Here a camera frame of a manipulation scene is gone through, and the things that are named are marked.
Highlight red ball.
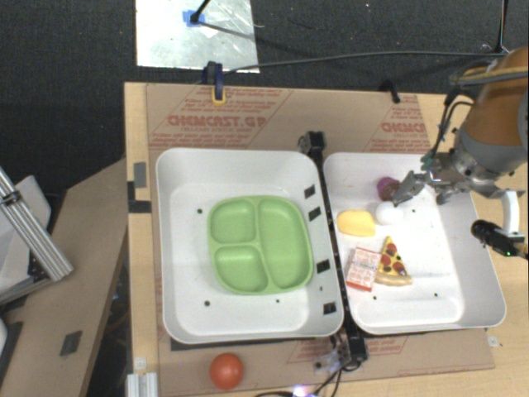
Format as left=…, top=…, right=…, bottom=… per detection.
left=208, top=352, right=245, bottom=390

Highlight white plastic tray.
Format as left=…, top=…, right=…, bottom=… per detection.
left=322, top=151, right=508, bottom=336
left=155, top=146, right=346, bottom=345

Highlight red and white packet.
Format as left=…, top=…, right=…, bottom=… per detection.
left=345, top=246, right=382, bottom=292

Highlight brown cardboard board red print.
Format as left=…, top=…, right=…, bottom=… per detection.
left=144, top=82, right=497, bottom=397

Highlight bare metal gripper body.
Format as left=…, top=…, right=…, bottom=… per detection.
left=425, top=151, right=504, bottom=197

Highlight black cylinder on white bracket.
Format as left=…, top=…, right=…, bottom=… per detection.
left=470, top=189, right=528, bottom=260

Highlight yellow bread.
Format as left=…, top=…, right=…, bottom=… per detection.
left=336, top=208, right=377, bottom=238

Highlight white ball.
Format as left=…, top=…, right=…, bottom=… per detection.
left=374, top=201, right=404, bottom=226

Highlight purple grapes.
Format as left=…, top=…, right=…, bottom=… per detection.
left=376, top=175, right=402, bottom=202

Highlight pizza slice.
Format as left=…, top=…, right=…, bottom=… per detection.
left=374, top=235, right=414, bottom=288

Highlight green divided plate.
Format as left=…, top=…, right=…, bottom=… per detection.
left=207, top=194, right=314, bottom=295

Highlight thin black rod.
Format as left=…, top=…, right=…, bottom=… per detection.
left=312, top=150, right=359, bottom=340

